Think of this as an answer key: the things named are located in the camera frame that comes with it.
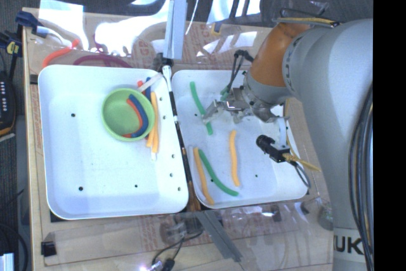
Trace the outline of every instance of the plastic tray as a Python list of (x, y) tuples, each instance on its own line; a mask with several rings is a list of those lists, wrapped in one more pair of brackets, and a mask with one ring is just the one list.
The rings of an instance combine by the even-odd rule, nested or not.
[(181, 150), (164, 78), (159, 99), (156, 161), (146, 140), (122, 142), (107, 133), (102, 102), (116, 88), (136, 89), (148, 69), (50, 65), (39, 74), (47, 200), (63, 219), (176, 213), (187, 204)]
[[(300, 180), (296, 170), (287, 162), (274, 162), (256, 145), (259, 135), (279, 139), (280, 130), (277, 123), (263, 123), (256, 117), (245, 117), (242, 122), (235, 124), (231, 114), (224, 111), (211, 121), (213, 134), (208, 135), (192, 98), (190, 82), (195, 82), (199, 99), (203, 107), (207, 108), (214, 99), (220, 99), (220, 91), (229, 83), (230, 77), (229, 70), (181, 70), (172, 78), (180, 129), (199, 201), (209, 208), (218, 209), (301, 198), (307, 193), (307, 187)], [(239, 74), (233, 82), (233, 87), (242, 85), (243, 79), (244, 76)], [(282, 107), (273, 108), (273, 113), (281, 116)], [(235, 148), (239, 187), (233, 184), (231, 177), (229, 136), (232, 129), (237, 131)], [(237, 191), (238, 196), (234, 197), (220, 190), (214, 182), (211, 182), (204, 168), (208, 191), (214, 204), (207, 202), (202, 193), (199, 173), (193, 158), (193, 147), (204, 151), (216, 176), (224, 185)]]

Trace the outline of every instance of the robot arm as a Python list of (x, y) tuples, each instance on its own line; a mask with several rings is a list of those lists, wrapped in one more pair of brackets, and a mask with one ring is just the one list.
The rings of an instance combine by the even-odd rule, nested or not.
[[(369, 186), (359, 198), (372, 203), (372, 25), (372, 20), (358, 20), (333, 29), (309, 29), (279, 23), (265, 39), (242, 88), (252, 113), (264, 122), (272, 119), (270, 109), (287, 98), (302, 102), (332, 205), (334, 271), (373, 270), (373, 206), (367, 205), (372, 213), (367, 213), (365, 224), (364, 210), (357, 209), (353, 199), (354, 163), (349, 165), (358, 158), (362, 175), (355, 186), (361, 188), (359, 180), (366, 180)], [(360, 126), (368, 133), (357, 136)], [(354, 158), (354, 152), (364, 155)]]

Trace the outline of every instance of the green bowl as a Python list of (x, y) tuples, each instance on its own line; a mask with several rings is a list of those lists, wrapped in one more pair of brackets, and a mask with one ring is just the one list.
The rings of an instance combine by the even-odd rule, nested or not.
[[(148, 128), (136, 138), (126, 138), (123, 135), (134, 133), (140, 122), (133, 108), (126, 102), (128, 96), (133, 94), (141, 103), (148, 117)], [(151, 102), (143, 93), (132, 88), (118, 88), (111, 91), (103, 101), (101, 118), (106, 130), (116, 139), (133, 142), (144, 139), (152, 130), (155, 122), (155, 112)]]

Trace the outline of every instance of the clear plastic sheet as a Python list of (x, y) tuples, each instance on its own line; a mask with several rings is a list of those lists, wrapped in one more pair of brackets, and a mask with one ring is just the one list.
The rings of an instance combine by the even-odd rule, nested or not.
[[(171, 1), (40, 0), (38, 8), (25, 8), (39, 22), (36, 31), (27, 29), (25, 34), (30, 80), (36, 82), (44, 66), (51, 64), (158, 71), (171, 60), (164, 56), (168, 51)], [(178, 37), (181, 33), (182, 40), (181, 58), (173, 59), (173, 72), (231, 70), (234, 53), (246, 50), (255, 56), (275, 26), (274, 19), (287, 10), (321, 15), (327, 7), (326, 3), (302, 0), (187, 0), (185, 22), (173, 30)], [(76, 39), (77, 44), (70, 49)], [(67, 49), (66, 53), (59, 55), (62, 49)], [(249, 66), (246, 60), (241, 69)], [(41, 135), (36, 136), (37, 152), (40, 152)], [(38, 174), (42, 181), (43, 169), (39, 161)], [(331, 263), (329, 204), (319, 196), (323, 185), (317, 184), (319, 179), (312, 176), (315, 186), (300, 200), (213, 210), (228, 238), (242, 254), (241, 261), (236, 262), (242, 270), (280, 270)], [(196, 214), (206, 214), (202, 210), (175, 215), (50, 222), (44, 183), (39, 193), (43, 240), (50, 238), (57, 250), (56, 255), (44, 258), (46, 265), (80, 262), (83, 268), (91, 270), (91, 264), (87, 264), (91, 261), (105, 261), (108, 265), (116, 262), (105, 258), (131, 256), (128, 262), (117, 263), (129, 263), (131, 270), (150, 267), (156, 252), (173, 244), (178, 232), (184, 234), (182, 222), (192, 221), (188, 226), (193, 228)], [(198, 230), (203, 231), (201, 236), (184, 243), (181, 250), (191, 254), (191, 258), (180, 254), (177, 269), (227, 260), (212, 234), (207, 229), (198, 227)], [(199, 249), (189, 250), (197, 245)], [(172, 252), (166, 251), (162, 256)]]

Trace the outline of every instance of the multimeter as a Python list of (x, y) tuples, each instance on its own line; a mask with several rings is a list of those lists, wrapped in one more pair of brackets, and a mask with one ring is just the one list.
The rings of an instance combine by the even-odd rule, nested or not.
[(0, 136), (9, 133), (16, 116), (14, 89), (5, 71), (0, 71)]

